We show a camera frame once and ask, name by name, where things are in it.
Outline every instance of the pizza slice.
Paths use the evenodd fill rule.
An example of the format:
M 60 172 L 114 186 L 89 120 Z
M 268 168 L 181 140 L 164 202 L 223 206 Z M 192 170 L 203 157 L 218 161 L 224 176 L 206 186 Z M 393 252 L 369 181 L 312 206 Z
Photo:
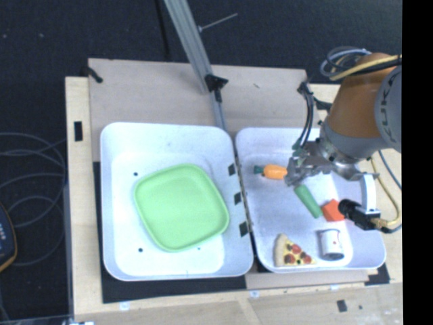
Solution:
M 299 245 L 280 234 L 275 241 L 273 259 L 276 267 L 310 265 L 316 261 Z

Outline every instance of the white tray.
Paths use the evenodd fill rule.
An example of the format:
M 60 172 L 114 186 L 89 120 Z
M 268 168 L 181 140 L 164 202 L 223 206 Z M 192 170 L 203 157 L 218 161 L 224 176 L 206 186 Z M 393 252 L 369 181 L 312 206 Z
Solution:
M 260 262 L 276 273 L 319 269 L 370 269 L 381 266 L 386 251 L 379 231 L 364 231 L 347 220 L 327 222 L 323 216 L 314 219 L 295 195 L 293 187 L 287 187 L 283 180 L 267 179 L 254 174 L 255 165 L 287 166 L 292 145 L 301 131 L 302 129 L 252 127 L 241 130 L 236 136 L 240 173 Z M 315 139 L 318 135 L 319 130 L 313 129 L 310 139 Z M 303 183 L 319 206 L 333 198 L 349 198 L 361 203 L 359 181 L 346 181 L 331 173 L 307 178 Z M 344 252 L 341 260 L 326 261 L 321 258 L 318 232 L 330 228 L 341 232 L 340 241 Z M 275 267 L 273 247 L 280 233 L 296 241 L 317 263 Z
M 192 163 L 209 175 L 230 214 L 227 230 L 204 244 L 178 253 L 156 246 L 133 203 L 133 187 L 145 175 Z M 233 144 L 216 127 L 112 123 L 101 133 L 101 201 L 103 256 L 106 269 L 119 280 L 172 280 L 240 276 L 252 266 Z

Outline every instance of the dark background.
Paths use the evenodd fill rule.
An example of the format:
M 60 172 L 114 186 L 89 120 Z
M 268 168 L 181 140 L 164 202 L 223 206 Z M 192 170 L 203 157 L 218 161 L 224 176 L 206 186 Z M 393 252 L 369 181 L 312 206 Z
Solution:
M 402 52 L 403 0 L 188 0 L 212 64 L 303 68 L 326 83 L 318 67 L 331 49 L 352 45 L 389 54 Z M 186 62 L 162 3 L 169 55 L 155 0 L 0 0 L 0 202 L 17 228 L 17 263 L 0 273 L 0 301 L 11 319 L 65 315 L 66 252 L 62 238 L 61 160 L 5 155 L 40 150 L 43 142 L 5 133 L 26 133 L 56 144 L 66 155 L 65 76 L 81 75 L 88 58 Z M 30 173 L 44 173 L 5 184 Z M 46 259 L 35 261 L 55 250 Z M 19 263 L 31 263 L 20 266 Z

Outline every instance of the yellow cable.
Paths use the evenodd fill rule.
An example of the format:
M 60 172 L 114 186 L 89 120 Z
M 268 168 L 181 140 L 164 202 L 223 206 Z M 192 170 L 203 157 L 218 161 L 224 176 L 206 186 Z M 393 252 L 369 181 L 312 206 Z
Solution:
M 352 68 L 349 68 L 346 71 L 340 72 L 336 76 L 332 76 L 329 79 L 331 81 L 337 81 L 338 79 L 342 79 L 344 77 L 347 77 L 348 75 L 350 75 L 352 73 L 355 73 L 355 72 L 358 72 L 358 71 L 361 71 L 361 70 L 365 70 L 366 68 L 371 68 L 373 66 L 380 65 L 380 64 L 383 64 L 383 63 L 386 63 L 386 62 L 391 62 L 391 61 L 397 60 L 399 58 L 401 59 L 401 57 L 402 57 L 402 55 L 399 54 L 397 56 L 390 56 L 390 57 L 386 57 L 386 58 L 382 58 L 382 59 L 373 60 L 371 62 L 366 62 L 364 64 L 353 66 Z
M 375 173 L 378 173 L 378 170 L 377 170 L 376 165 L 375 165 L 375 163 L 374 163 L 374 161 L 373 161 L 373 158 L 371 158 L 371 166 L 373 167 L 374 172 L 375 172 Z M 395 219 L 386 222 L 386 227 L 389 227 L 389 226 L 392 226 L 392 225 L 398 223 L 398 222 L 401 220 L 401 211 L 400 211 L 400 209 L 399 209 L 399 207 L 398 207 L 398 204 L 397 204 L 396 200 L 392 197 L 390 191 L 389 191 L 388 188 L 385 186 L 385 183 L 382 181 L 382 178 L 381 178 L 380 176 L 378 177 L 378 181 L 379 181 L 379 183 L 380 183 L 382 189 L 385 191 L 386 195 L 387 195 L 387 196 L 389 197 L 389 199 L 391 200 L 391 202 L 392 202 L 392 204 L 394 205 L 395 210 L 396 210 L 396 212 L 397 212 L 397 216 L 395 217 Z

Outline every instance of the wooden table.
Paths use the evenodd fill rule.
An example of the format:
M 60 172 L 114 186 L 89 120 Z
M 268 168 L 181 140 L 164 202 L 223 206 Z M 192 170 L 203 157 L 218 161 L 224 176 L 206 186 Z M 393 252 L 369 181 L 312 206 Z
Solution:
M 401 230 L 383 235 L 387 250 L 385 272 L 390 276 L 390 282 L 385 284 L 365 285 L 384 269 L 295 273 L 287 278 L 261 274 L 253 267 L 246 274 L 246 290 L 103 303 L 93 179 L 101 129 L 112 121 L 200 125 L 213 125 L 214 121 L 210 100 L 198 92 L 189 64 L 89 60 L 89 65 L 104 79 L 103 83 L 91 77 L 66 77 L 74 321 L 104 325 L 403 321 Z M 250 126 L 303 126 L 305 103 L 296 93 L 306 77 L 303 70 L 213 68 L 215 75 L 229 79 L 223 89 L 223 109 L 230 135 Z M 327 102 L 332 102 L 338 90 L 337 85 L 311 87 L 317 98 Z M 316 117 L 318 120 L 324 115 L 319 112 Z M 401 155 L 394 150 L 385 150 L 384 154 L 401 179 Z M 401 207 L 401 192 L 380 160 L 375 159 Z M 372 171 L 368 162 L 362 162 L 361 169 Z M 382 217 L 392 219 L 392 203 L 379 184 L 377 191 Z

